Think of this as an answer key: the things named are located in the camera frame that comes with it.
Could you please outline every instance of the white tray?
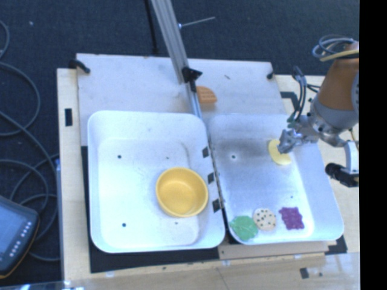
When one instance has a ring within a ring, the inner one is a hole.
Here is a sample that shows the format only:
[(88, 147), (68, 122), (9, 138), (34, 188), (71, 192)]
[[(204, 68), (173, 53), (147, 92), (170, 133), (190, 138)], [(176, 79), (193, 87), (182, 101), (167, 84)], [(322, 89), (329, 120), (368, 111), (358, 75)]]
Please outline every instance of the white tray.
[[(343, 221), (324, 172), (317, 144), (295, 148), (291, 164), (279, 166), (268, 154), (267, 145), (279, 138), (287, 115), (219, 115), (209, 123), (213, 158), (218, 171), (226, 216), (252, 216), (257, 208), (276, 214), (273, 231), (259, 231), (246, 245), (281, 242), (336, 240)], [(303, 229), (288, 230), (279, 210), (299, 209)]]
[[(191, 250), (218, 246), (225, 235), (204, 123), (192, 114), (99, 111), (88, 121), (91, 237), (107, 253)], [(198, 216), (175, 218), (158, 206), (155, 182), (183, 166), (208, 182)]]

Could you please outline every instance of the dark floor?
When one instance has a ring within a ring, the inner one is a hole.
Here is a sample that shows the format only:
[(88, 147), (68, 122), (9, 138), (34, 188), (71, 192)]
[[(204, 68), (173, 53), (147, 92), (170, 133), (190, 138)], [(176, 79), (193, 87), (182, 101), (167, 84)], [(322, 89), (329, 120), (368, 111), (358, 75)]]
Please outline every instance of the dark floor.
[[(289, 74), (293, 65), (298, 65), (305, 74), (324, 75), (330, 64), (311, 55), (319, 38), (341, 34), (359, 40), (360, 0), (172, 3), (182, 24), (216, 17), (182, 29), (191, 58), (269, 61), (277, 74)], [(7, 51), (0, 51), (0, 195), (21, 202), (41, 194), (43, 182), (33, 173), (20, 184), (29, 170), (15, 160), (35, 166), (47, 155), (55, 160), (59, 153), (56, 69), (66, 68), (76, 53), (152, 54), (152, 39), (144, 0), (0, 0), (0, 21), (10, 33)], [(167, 56), (160, 30), (157, 25), (155, 28), (159, 55)], [(0, 26), (0, 48), (6, 40)], [(39, 108), (31, 83), (9, 65), (36, 85)], [(24, 130), (7, 135), (20, 127)], [(56, 178), (49, 164), (38, 167), (53, 194), (42, 212), (42, 229), (50, 225), (56, 209)], [(28, 205), (40, 210), (42, 199)], [(56, 220), (32, 250), (45, 258), (59, 255)], [(36, 256), (29, 254), (9, 278), (0, 280), (0, 286), (61, 279), (58, 261)]]

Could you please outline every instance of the black cable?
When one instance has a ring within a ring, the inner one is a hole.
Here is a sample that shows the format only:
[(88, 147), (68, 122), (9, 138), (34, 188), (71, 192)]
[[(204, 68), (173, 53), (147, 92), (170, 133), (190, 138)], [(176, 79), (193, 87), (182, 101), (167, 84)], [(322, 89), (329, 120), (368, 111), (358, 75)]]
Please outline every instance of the black cable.
[(308, 84), (308, 87), (312, 87), (312, 88), (320, 88), (320, 85)]
[(307, 96), (307, 81), (304, 74), (298, 66), (293, 67), (293, 72), (291, 75), (300, 86), (300, 95), (298, 99), (298, 105), (295, 107), (293, 113), (290, 115), (290, 119), (293, 121), (298, 121), (301, 116), (302, 111), (304, 110), (305, 100)]
[[(0, 21), (0, 26), (5, 31), (5, 44), (4, 44), (3, 48), (0, 50), (0, 58), (2, 58), (4, 56), (4, 54), (5, 54), (5, 52), (7, 51), (9, 43), (10, 43), (10, 33), (9, 33), (9, 30), (8, 30), (8, 27), (3, 23), (3, 21)], [(40, 161), (40, 162), (38, 162), (35, 166), (31, 166), (31, 165), (29, 165), (27, 163), (24, 163), (22, 161), (16, 161), (16, 160), (10, 160), (10, 159), (0, 159), (0, 163), (11, 164), (11, 165), (14, 165), (14, 166), (21, 166), (21, 167), (23, 167), (23, 168), (28, 170), (28, 172), (19, 180), (19, 182), (16, 184), (16, 186), (12, 190), (12, 193), (11, 193), (11, 196), (10, 196), (10, 200), (11, 201), (13, 200), (15, 194), (19, 190), (19, 188), (22, 185), (22, 183), (31, 174), (35, 174), (37, 177), (40, 178), (40, 180), (43, 183), (43, 186), (44, 186), (44, 189), (45, 189), (45, 193), (39, 194), (39, 195), (30, 196), (29, 198), (24, 199), (20, 204), (24, 205), (24, 204), (26, 204), (28, 202), (34, 201), (35, 199), (44, 198), (44, 202), (42, 204), (42, 207), (38, 211), (39, 215), (42, 215), (42, 213), (44, 212), (44, 210), (47, 207), (49, 198), (52, 198), (52, 197), (56, 198), (56, 195), (50, 194), (49, 188), (48, 188), (48, 184), (46, 182), (46, 179), (40, 173), (40, 171), (37, 170), (37, 168), (40, 167), (43, 164), (48, 163), (48, 165), (49, 165), (49, 167), (50, 167), (50, 169), (52, 171), (53, 176), (56, 178), (56, 168), (54, 166), (54, 162), (53, 162), (52, 159), (53, 158), (57, 158), (59, 156), (59, 154), (55, 154), (53, 156), (49, 156), (48, 152), (45, 150), (43, 145), (36, 139), (36, 137), (34, 137), (27, 130), (35, 122), (37, 116), (39, 115), (39, 111), (40, 111), (40, 108), (41, 108), (41, 98), (40, 98), (40, 94), (39, 94), (39, 91), (37, 90), (37, 87), (36, 87), (35, 83), (32, 81), (32, 79), (29, 78), (29, 76), (27, 76), (20, 69), (17, 69), (14, 66), (11, 66), (11, 65), (9, 65), (7, 63), (0, 62), (0, 69), (4, 69), (4, 70), (6, 70), (8, 72), (14, 73), (17, 76), (19, 76), (22, 79), (24, 79), (32, 87), (32, 89), (34, 91), (34, 94), (36, 95), (36, 100), (37, 100), (37, 102), (36, 102), (36, 110), (35, 110), (33, 116), (29, 119), (29, 121), (25, 125), (19, 124), (17, 121), (15, 121), (11, 117), (9, 117), (7, 114), (5, 114), (2, 111), (0, 111), (0, 117), (3, 118), (4, 120), (6, 120), (8, 123), (12, 124), (16, 128), (14, 131), (11, 131), (11, 132), (0, 132), (0, 137), (11, 137), (11, 136), (17, 135), (19, 133), (23, 133), (27, 137), (29, 137), (29, 139), (32, 140), (32, 142), (34, 142), (35, 145), (37, 145), (37, 147), (43, 153), (45, 159)], [(39, 235), (34, 240), (35, 242), (39, 241), (40, 239), (42, 239), (47, 234), (48, 230), (52, 227), (52, 225), (53, 225), (54, 221), (56, 220), (56, 218), (57, 218), (57, 205), (55, 205), (55, 212), (53, 214), (51, 214), (50, 221), (47, 223), (46, 227), (39, 232)], [(52, 261), (60, 260), (60, 258), (57, 258), (57, 257), (54, 257), (54, 258), (44, 257), (44, 256), (40, 256), (40, 255), (38, 255), (36, 253), (33, 253), (33, 252), (30, 252), (30, 255), (32, 257), (36, 258), (36, 259), (43, 260), (43, 261), (52, 262)]]
[[(35, 95), (36, 95), (36, 99), (37, 99), (37, 102), (36, 102), (36, 109), (35, 109), (35, 113), (33, 114), (33, 116), (30, 118), (30, 120), (28, 121), (28, 123), (24, 126), (24, 128), (28, 128), (30, 127), (34, 122), (35, 122), (35, 119), (37, 118), (37, 116), (39, 115), (39, 111), (41, 109), (41, 97), (40, 97), (40, 94), (39, 94), (39, 91), (37, 90), (37, 87), (36, 85), (34, 84), (34, 82), (32, 81), (32, 79), (30, 79), (24, 72), (22, 72), (20, 69), (17, 69), (15, 68), (14, 66), (11, 66), (7, 63), (4, 63), (4, 62), (0, 62), (0, 68), (2, 69), (5, 69), (7, 71), (10, 71), (10, 72), (13, 72), (15, 73), (16, 75), (19, 75), (21, 76), (33, 89)], [(2, 112), (0, 111), (0, 114), (5, 118), (7, 119), (9, 122), (13, 121), (10, 117), (5, 117), (4, 114), (2, 114)], [(22, 130), (19, 128), (19, 129), (16, 129), (15, 131), (11, 131), (11, 132), (0, 132), (0, 137), (10, 137), (12, 135), (16, 135), (18, 133), (22, 132)]]
[(4, 29), (5, 31), (5, 42), (4, 46), (2, 49), (0, 49), (0, 59), (4, 56), (5, 52), (8, 49), (8, 46), (10, 44), (10, 32), (8, 30), (8, 27), (3, 23), (3, 21), (0, 21), (0, 26)]
[(317, 86), (317, 85), (311, 85), (311, 84), (308, 84), (307, 85), (307, 88), (315, 93), (318, 93), (318, 89), (315, 89), (315, 88), (319, 88), (320, 86)]
[(9, 160), (9, 159), (0, 159), (0, 163), (13, 164), (13, 165), (16, 165), (16, 166), (26, 167), (30, 171), (34, 172), (41, 179), (41, 181), (43, 182), (44, 189), (45, 189), (45, 194), (46, 194), (46, 197), (44, 199), (44, 203), (42, 205), (42, 208), (39, 211), (37, 211), (39, 214), (41, 214), (45, 210), (45, 208), (47, 206), (47, 203), (48, 203), (48, 192), (49, 192), (48, 191), (48, 184), (47, 184), (45, 178), (43, 177), (43, 175), (39, 171), (37, 171), (34, 167), (30, 166), (27, 163), (21, 162), (21, 161)]
[[(338, 34), (328, 34), (319, 39), (318, 44), (312, 49), (312, 55), (320, 60), (328, 59), (337, 56), (341, 52), (345, 52), (348, 44), (353, 44), (356, 41), (350, 37), (341, 36)], [(335, 59), (353, 59), (359, 58), (359, 53), (345, 54)]]

